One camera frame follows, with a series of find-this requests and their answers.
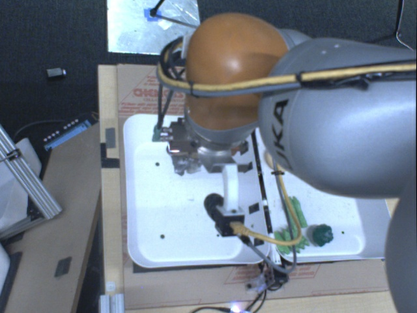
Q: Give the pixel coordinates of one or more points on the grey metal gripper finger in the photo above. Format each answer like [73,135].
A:
[181,167]
[195,165]

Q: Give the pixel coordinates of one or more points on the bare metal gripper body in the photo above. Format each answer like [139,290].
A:
[184,137]

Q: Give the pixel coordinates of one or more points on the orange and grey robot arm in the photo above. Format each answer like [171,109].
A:
[339,135]

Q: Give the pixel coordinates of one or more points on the thin black and white rod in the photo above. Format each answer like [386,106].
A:
[260,178]

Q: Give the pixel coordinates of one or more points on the light green toy vegetable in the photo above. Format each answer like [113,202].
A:
[299,212]
[286,240]

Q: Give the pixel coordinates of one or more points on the brown cardboard board red print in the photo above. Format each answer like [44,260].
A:
[195,285]

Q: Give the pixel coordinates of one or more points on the small black block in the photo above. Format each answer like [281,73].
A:
[55,73]

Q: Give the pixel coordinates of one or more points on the dark green toy broccoli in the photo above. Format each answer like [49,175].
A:
[322,235]

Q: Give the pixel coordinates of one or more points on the black cylinder on white bracket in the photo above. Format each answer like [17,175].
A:
[229,220]

